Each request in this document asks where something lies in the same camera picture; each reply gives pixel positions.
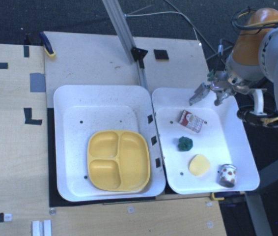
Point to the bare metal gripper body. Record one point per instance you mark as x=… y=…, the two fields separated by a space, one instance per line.
x=223 y=82

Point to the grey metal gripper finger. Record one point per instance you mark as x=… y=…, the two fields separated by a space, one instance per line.
x=220 y=97
x=199 y=93

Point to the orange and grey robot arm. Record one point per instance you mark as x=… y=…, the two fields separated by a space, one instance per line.
x=252 y=48

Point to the red and white carton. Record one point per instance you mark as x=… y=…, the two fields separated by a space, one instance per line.
x=190 y=121

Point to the white plastic tray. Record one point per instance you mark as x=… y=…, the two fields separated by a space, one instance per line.
x=217 y=141
x=80 y=112

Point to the green broccoli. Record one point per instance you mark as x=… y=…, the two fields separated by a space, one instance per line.
x=185 y=144

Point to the yellow round biscuit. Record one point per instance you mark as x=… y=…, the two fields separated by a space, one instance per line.
x=199 y=165

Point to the white can with strawberry print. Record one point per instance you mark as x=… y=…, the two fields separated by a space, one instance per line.
x=228 y=174

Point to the yellow divided plate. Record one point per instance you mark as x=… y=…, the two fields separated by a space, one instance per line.
x=131 y=156

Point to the pale wood board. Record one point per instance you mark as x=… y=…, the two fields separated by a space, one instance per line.
x=92 y=58

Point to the black cylinder on white bracket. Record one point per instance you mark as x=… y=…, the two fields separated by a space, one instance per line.
x=252 y=117

